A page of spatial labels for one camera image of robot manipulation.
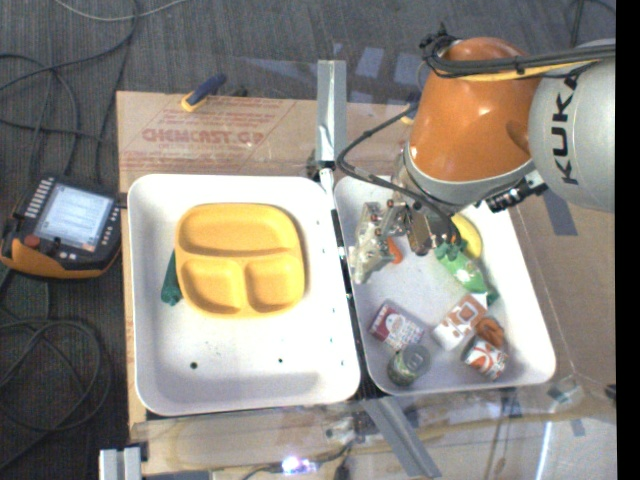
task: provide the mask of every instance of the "light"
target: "light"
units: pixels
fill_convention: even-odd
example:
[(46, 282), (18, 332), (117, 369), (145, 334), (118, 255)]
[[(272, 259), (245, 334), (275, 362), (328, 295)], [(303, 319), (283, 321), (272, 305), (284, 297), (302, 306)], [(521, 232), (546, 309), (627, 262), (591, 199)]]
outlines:
[(282, 461), (282, 472), (285, 475), (297, 475), (300, 473), (315, 473), (318, 467), (315, 462), (309, 459), (300, 459), (298, 457), (287, 457)]

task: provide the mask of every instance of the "yellow bowl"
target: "yellow bowl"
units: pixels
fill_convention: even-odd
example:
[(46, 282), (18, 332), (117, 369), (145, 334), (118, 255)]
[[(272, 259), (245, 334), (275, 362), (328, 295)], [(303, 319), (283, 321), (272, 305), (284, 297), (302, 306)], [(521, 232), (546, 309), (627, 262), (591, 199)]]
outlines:
[(266, 204), (195, 206), (178, 222), (176, 273), (187, 303), (221, 317), (292, 309), (305, 289), (298, 230)]

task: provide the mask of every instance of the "yellow plastic container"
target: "yellow plastic container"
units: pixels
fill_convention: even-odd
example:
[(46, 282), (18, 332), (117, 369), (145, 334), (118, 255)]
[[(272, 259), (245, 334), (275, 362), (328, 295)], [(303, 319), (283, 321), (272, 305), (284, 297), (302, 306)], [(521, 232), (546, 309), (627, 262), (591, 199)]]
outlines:
[(298, 230), (275, 206), (195, 206), (178, 222), (175, 254), (185, 300), (212, 315), (274, 315), (292, 309), (304, 294)]

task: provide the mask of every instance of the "tin can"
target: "tin can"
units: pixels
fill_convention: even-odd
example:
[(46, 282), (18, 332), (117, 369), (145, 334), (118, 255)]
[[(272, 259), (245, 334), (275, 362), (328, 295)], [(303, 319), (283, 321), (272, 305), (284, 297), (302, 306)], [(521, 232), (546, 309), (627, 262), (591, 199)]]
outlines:
[(462, 360), (490, 380), (496, 380), (505, 369), (509, 356), (500, 348), (476, 336), (464, 348)]
[(407, 345), (398, 350), (387, 366), (387, 374), (398, 386), (410, 386), (431, 367), (431, 354), (426, 347), (417, 344)]

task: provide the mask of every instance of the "green object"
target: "green object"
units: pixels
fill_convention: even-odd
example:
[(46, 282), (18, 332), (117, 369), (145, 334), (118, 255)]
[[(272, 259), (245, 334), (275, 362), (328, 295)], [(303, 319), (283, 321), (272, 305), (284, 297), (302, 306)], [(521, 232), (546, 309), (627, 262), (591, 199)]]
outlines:
[(486, 293), (491, 305), (499, 295), (487, 284), (478, 263), (462, 252), (465, 245), (442, 243), (435, 249), (436, 258), (469, 292)]
[(178, 274), (176, 272), (176, 252), (171, 253), (169, 265), (167, 265), (167, 273), (164, 275), (164, 283), (162, 283), (162, 292), (160, 294), (162, 302), (166, 302), (170, 306), (175, 306), (182, 300), (182, 290), (178, 283)]

